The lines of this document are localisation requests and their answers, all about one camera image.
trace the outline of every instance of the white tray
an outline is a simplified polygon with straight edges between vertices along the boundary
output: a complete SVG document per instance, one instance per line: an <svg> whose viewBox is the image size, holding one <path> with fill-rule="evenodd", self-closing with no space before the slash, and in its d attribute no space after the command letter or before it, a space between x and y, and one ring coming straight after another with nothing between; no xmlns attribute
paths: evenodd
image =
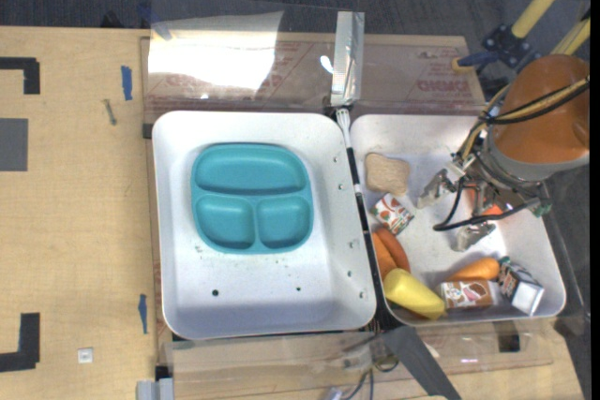
<svg viewBox="0 0 600 400"><path fill-rule="evenodd" d="M454 201L449 195L438 204L417 210L417 198L433 175L442 169L464 141L474 123L473 117L424 115L364 115L353 122L352 147L363 185L365 204L369 209L383 194L369 191L365 185L365 157L374 152L409 162L411 174L409 191L400 199L414 215L409 226L398 235L406 250L412 273L430 288L435 288L448 275L467 263L485 255L508 255L514 262L528 269L544 286L545 293L534 316L553 317L564 307L566 294L558 264L550 245L544 221L524 210L496 222L497 228L485 239L468 249L456 252L450 245L456 230L437 232L433 225L443 221ZM454 219L471 216L471 206L461 201ZM369 213L371 228L378 226ZM448 317L432 322L420 319L409 311L389 304L392 313L410 325L447 325L486 320L523 319L527 315L511 307L508 302L480 311L453 312Z"/></svg>
<svg viewBox="0 0 600 400"><path fill-rule="evenodd" d="M153 128L164 318L187 339L363 327L376 298L343 136L310 113L174 111ZM222 253L198 235L190 173L206 147L271 143L307 167L314 225L281 254Z"/></svg>

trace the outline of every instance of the black tape mark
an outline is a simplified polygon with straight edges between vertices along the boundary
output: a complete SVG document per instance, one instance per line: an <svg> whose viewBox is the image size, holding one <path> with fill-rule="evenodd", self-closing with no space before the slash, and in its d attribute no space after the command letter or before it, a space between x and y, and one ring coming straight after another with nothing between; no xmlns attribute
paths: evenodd
<svg viewBox="0 0 600 400"><path fill-rule="evenodd" d="M147 140L152 140L152 127L154 124L143 124L142 125L142 137Z"/></svg>
<svg viewBox="0 0 600 400"><path fill-rule="evenodd" d="M0 353L0 372L16 372L36 368L39 362L39 313L21 314L19 350Z"/></svg>
<svg viewBox="0 0 600 400"><path fill-rule="evenodd" d="M22 70L22 92L39 95L39 62L35 57L0 57L0 69Z"/></svg>

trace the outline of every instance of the toy food package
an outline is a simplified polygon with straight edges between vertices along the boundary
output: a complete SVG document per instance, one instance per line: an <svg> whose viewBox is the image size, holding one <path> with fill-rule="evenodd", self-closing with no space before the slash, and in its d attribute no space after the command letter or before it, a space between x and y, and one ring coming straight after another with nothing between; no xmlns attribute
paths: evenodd
<svg viewBox="0 0 600 400"><path fill-rule="evenodd" d="M394 235L406 229L414 218L414 215L402 206L400 200L389 193L373 205L370 211Z"/></svg>
<svg viewBox="0 0 600 400"><path fill-rule="evenodd" d="M498 284L500 292L511 305L530 316L535 313L544 294L544 287L525 268L508 257L500 259Z"/></svg>
<svg viewBox="0 0 600 400"><path fill-rule="evenodd" d="M464 280L443 282L438 286L438 295L442 297L446 310L463 308L485 308L494 305L494 284L488 280Z"/></svg>

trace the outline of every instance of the toy carrot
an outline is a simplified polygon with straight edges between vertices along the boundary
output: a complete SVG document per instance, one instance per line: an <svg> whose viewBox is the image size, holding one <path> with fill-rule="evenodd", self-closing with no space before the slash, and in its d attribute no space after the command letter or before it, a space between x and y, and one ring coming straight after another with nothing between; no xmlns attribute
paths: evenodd
<svg viewBox="0 0 600 400"><path fill-rule="evenodd" d="M379 272L382 276L382 280L384 280L392 270L397 268L397 265L390 252L385 248L385 244L382 242L380 236L376 232L373 232L371 238L373 239L373 246L375 247L375 256L377 258L377 264L379 265Z"/></svg>
<svg viewBox="0 0 600 400"><path fill-rule="evenodd" d="M375 230L375 233L385 245L385 248L387 248L387 251L392 256L392 259L394 259L394 263L396 264L396 266L410 273L411 264L409 263L409 258L407 257L404 248L402 247L396 236L394 236L394 234L391 231L389 231L386 227L378 228L377 230Z"/></svg>
<svg viewBox="0 0 600 400"><path fill-rule="evenodd" d="M454 272L446 279L446 282L477 279L493 280L499 273L500 263L492 257L483 257Z"/></svg>

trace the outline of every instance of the black cable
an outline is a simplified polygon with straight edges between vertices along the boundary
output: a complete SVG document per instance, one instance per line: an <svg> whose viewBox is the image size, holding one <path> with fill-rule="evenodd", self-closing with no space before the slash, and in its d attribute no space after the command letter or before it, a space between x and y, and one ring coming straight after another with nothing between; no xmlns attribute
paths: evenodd
<svg viewBox="0 0 600 400"><path fill-rule="evenodd" d="M518 207L515 207L514 209L504 212L502 214L472 216L471 218L469 218L467 220L463 220L462 222L457 222L455 224L442 225L442 226L440 226L441 224L438 224L438 225L434 226L433 229L436 231L447 231L447 230L456 229L458 227L464 227L466 225L481 224L484 222L488 222L489 220L502 220L503 218L506 218L510 215L516 214L517 212L520 212L521 210L523 210L527 207L529 207L529 205L527 203L522 203Z"/></svg>
<svg viewBox="0 0 600 400"><path fill-rule="evenodd" d="M469 130L469 133L467 134L467 139L463 142L463 144L460 146L460 149L458 150L458 152L456 152L455 154L453 154L454 157L458 157L461 160L464 161L463 155L464 155L464 147L466 147L466 143L469 140L469 138L471 137L471 135L477 130L478 127L482 126L485 122L477 122L472 128L471 130Z"/></svg>
<svg viewBox="0 0 600 400"><path fill-rule="evenodd" d="M375 378L373 377L373 369L372 368L369 368L368 371L365 372L362 377L360 377L360 381L358 382L358 385L356 385L356 388L352 391L352 393L348 396L340 398L340 400L351 400L352 398L354 398L356 396L356 394L359 393L360 390L363 388L363 385L365 385L365 380L367 380L367 377L368 377L368 383L369 383L368 398L369 398L369 400L373 400L375 398L373 396L375 393Z"/></svg>
<svg viewBox="0 0 600 400"><path fill-rule="evenodd" d="M574 90L571 94L569 94L568 96L566 96L565 98L559 100L558 102L556 102L555 104L549 105L545 108L543 108L540 111L536 111L533 113L530 113L528 115L523 115L522 117L518 117L515 119L502 119L502 118L498 118L498 117L487 117L484 120L488 125L498 125L498 126L503 126L503 125L508 125L508 124L517 124L519 122L525 122L526 120L532 120L536 117L540 117L542 115L545 115L546 113L550 112L550 111L554 111L555 109L558 109L561 105L564 105L565 103L567 103L568 101L572 100L573 98L575 98L576 96L579 96L581 94L583 94L586 90L588 90L590 88L590 82L589 82L589 77L588 77L588 81L583 84L581 87L579 87L577 90ZM547 94L545 96L541 96L539 98L537 98L536 100L534 100L533 102L529 102L528 104L525 104L521 107L518 107L517 109L513 109L512 111L508 111L506 113L503 113L502 115L500 115L501 117L508 115L509 113L516 113L521 111L522 109L526 109L528 107L530 107L532 104L543 100L544 98L548 97L548 96L553 96L556 93L561 92L561 90L558 90L556 92L552 92L550 94Z"/></svg>
<svg viewBox="0 0 600 400"><path fill-rule="evenodd" d="M342 397L339 400L351 400L352 398L354 398L356 396L356 394L360 392L360 389L363 388L363 385L365 385L365 380L367 379L368 372L365 372L363 374L363 376L360 377L360 380L358 381L358 385L356 385L356 388L352 391L352 393L350 395Z"/></svg>
<svg viewBox="0 0 600 400"><path fill-rule="evenodd" d="M394 370L398 365L400 365L400 360L396 359L394 361L394 363L392 364L392 366L383 367L383 366L379 365L378 363L375 363L375 368L377 368L380 372L387 374L387 373L391 372L392 370Z"/></svg>
<svg viewBox="0 0 600 400"><path fill-rule="evenodd" d="M457 208L458 208L458 204L460 203L460 196L462 194L462 189L464 188L464 183L465 183L465 178L464 177L460 177L458 179L458 185L457 185L457 195L454 198L454 204L452 205L452 210L450 210L450 214L448 214L448 216L445 218L445 220L439 224L436 224L433 226L433 229L436 231L443 231L444 230L444 226L447 225L447 223L452 220L452 217L454 216L454 214L457 212Z"/></svg>

